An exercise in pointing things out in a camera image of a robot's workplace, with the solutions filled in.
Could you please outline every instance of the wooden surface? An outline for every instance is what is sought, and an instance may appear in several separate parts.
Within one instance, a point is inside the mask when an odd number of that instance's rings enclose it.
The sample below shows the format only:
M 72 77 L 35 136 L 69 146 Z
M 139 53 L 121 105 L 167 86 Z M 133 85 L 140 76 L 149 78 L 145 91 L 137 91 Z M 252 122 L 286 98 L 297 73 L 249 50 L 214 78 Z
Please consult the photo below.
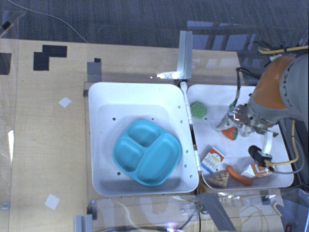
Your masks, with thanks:
M 48 72 L 33 71 L 33 52 L 41 52 L 43 44 L 68 46 L 67 58 L 50 58 Z M 74 216 L 86 214 L 88 201 L 83 97 L 87 62 L 101 58 L 105 76 L 117 78 L 122 73 L 124 79 L 126 75 L 148 79 L 160 72 L 176 70 L 178 50 L 19 41 L 16 51 L 18 76 L 9 232 L 70 232 Z M 193 63 L 193 75 L 210 82 L 235 82 L 235 68 L 239 67 L 237 54 L 230 52 L 194 50 Z M 64 97 L 72 101 L 66 108 L 59 104 Z M 49 194 L 60 199 L 55 210 L 44 205 Z M 165 210 L 166 201 L 155 197 L 148 200 L 155 213 Z M 128 204 L 127 211 L 118 214 L 117 207 L 126 206 L 118 202 L 112 210 L 113 214 L 122 215 L 123 222 L 130 222 L 132 217 L 143 223 L 147 219 L 140 220 L 139 212 L 148 205 L 142 207 L 143 202 L 139 202 L 130 208 Z M 178 217 L 179 205 L 175 205 Z M 100 216 L 108 217 L 104 212 Z M 195 224 L 186 231 L 196 231 Z

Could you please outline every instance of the small carton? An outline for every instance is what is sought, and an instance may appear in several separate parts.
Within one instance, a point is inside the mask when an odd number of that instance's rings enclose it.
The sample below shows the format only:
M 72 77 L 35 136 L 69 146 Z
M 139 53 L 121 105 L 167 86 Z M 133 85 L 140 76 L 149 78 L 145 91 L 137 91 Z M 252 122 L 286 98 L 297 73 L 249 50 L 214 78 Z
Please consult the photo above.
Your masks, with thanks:
M 270 171 L 268 168 L 262 167 L 257 165 L 256 163 L 251 163 L 244 172 L 242 172 L 242 176 L 248 177 L 248 178 L 258 178 L 258 177 L 264 177 L 272 174 L 272 171 Z
M 201 162 L 201 165 L 209 173 L 213 174 L 218 171 L 218 167 L 224 159 L 224 155 L 214 147 L 210 149 L 206 157 Z

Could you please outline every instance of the yellow cable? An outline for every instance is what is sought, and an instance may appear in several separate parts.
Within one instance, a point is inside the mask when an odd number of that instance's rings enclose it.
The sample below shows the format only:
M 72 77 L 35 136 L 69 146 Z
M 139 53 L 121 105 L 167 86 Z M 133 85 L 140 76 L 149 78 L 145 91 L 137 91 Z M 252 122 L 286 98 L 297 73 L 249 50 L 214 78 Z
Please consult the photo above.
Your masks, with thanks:
M 297 47 L 291 47 L 291 48 L 286 48 L 286 49 L 279 49 L 279 50 L 271 50 L 269 48 L 265 47 L 259 47 L 258 51 L 259 53 L 262 54 L 279 54 L 279 53 L 284 53 L 284 52 L 294 52 L 294 51 L 301 51 L 301 50 L 308 50 L 308 46 L 297 46 Z
M 269 160 L 264 160 L 265 162 L 265 165 L 267 167 L 273 167 L 273 166 L 278 166 L 278 165 L 285 165 L 285 164 L 291 164 L 291 163 L 294 163 L 296 161 L 298 161 L 299 159 L 299 154 L 298 154 L 298 151 L 297 151 L 297 148 L 296 148 L 296 143 L 295 143 L 295 133 L 294 133 L 294 130 L 295 130 L 295 120 L 293 119 L 292 120 L 292 128 L 291 128 L 292 132 L 291 132 L 291 139 L 292 139 L 292 145 L 293 145 L 293 149 L 294 149 L 294 152 L 295 152 L 295 158 L 293 160 L 289 160 L 289 161 L 282 161 L 282 162 L 271 162 Z

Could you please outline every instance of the white cable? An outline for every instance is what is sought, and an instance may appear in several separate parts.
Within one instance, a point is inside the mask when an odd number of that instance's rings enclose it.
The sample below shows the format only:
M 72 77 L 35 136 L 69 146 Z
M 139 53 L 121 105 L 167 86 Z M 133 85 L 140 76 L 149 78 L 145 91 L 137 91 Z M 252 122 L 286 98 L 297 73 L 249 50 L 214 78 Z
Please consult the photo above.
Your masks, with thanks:
M 79 37 L 81 37 L 86 43 L 89 43 L 82 35 L 80 35 L 80 33 L 79 33 L 75 28 L 73 28 L 69 23 L 67 23 L 66 21 L 60 19 L 59 17 L 56 17 L 56 16 L 51 15 L 51 14 L 45 14 L 45 13 L 42 13 L 42 12 L 38 12 L 38 11 L 35 11 L 35 10 L 32 10 L 32 9 L 25 8 L 25 7 L 23 7 L 23 6 L 21 6 L 21 5 L 17 4 L 17 3 L 14 3 L 14 2 L 11 1 L 11 0 L 7 0 L 7 1 L 10 2 L 10 3 L 12 3 L 12 4 L 14 4 L 15 6 L 17 6 L 17 7 L 19 7 L 19 8 L 24 9 L 24 10 L 28 10 L 28 11 L 31 11 L 31 12 L 33 12 L 33 13 L 37 13 L 37 14 L 40 14 L 40 15 L 50 16 L 50 17 L 52 17 L 52 18 L 55 18 L 55 19 L 57 19 L 57 20 L 59 20 L 59 21 L 65 23 L 65 24 L 68 25 Z

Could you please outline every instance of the white object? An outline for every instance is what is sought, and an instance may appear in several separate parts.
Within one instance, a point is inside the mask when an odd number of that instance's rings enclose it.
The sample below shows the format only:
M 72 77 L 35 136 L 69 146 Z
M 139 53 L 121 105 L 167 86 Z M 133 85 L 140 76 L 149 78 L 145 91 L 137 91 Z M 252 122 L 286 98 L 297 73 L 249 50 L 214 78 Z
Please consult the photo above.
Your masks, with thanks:
M 61 101 L 59 101 L 59 104 L 66 108 L 71 102 L 72 101 L 68 97 L 65 97 Z
M 254 91 L 254 87 L 241 87 L 238 104 L 248 102 L 249 94 Z M 225 159 L 219 166 L 218 171 L 226 169 L 227 165 L 232 165 L 238 173 L 253 163 L 253 159 L 248 153 L 248 148 L 251 145 L 256 145 L 259 148 L 263 147 L 264 136 L 257 133 L 250 133 L 248 137 L 241 136 L 242 130 L 239 129 L 238 137 L 232 141 L 223 136 L 221 132 L 216 131 L 216 125 L 220 119 L 228 111 L 229 104 L 235 98 L 235 86 L 220 86 L 220 85 L 193 85 L 188 89 L 188 99 L 190 103 L 199 101 L 207 107 L 207 120 L 193 118 L 194 133 L 197 142 L 197 150 L 200 159 L 203 159 L 212 147 L 215 147 L 225 155 Z M 271 128 L 273 132 L 279 135 L 272 138 L 272 147 L 270 154 L 273 156 L 273 162 L 288 161 L 288 154 L 283 142 L 283 138 L 279 126 Z M 280 172 L 291 172 L 290 164 L 276 166 L 276 170 Z M 203 177 L 206 179 L 210 176 L 206 170 L 203 171 Z M 294 179 L 293 174 L 272 174 L 267 177 L 257 178 L 253 181 L 252 186 L 244 186 L 233 178 L 229 178 L 228 189 L 258 189 L 258 188 L 284 188 L 292 184 Z
M 89 90 L 92 180 L 104 196 L 186 193 L 198 185 L 197 164 L 182 91 L 169 84 L 95 83 Z M 134 121 L 147 119 L 174 135 L 182 157 L 160 186 L 144 186 L 114 163 L 112 151 Z
M 60 199 L 53 194 L 49 194 L 47 200 L 45 201 L 45 205 L 53 210 L 55 210 L 58 206 Z

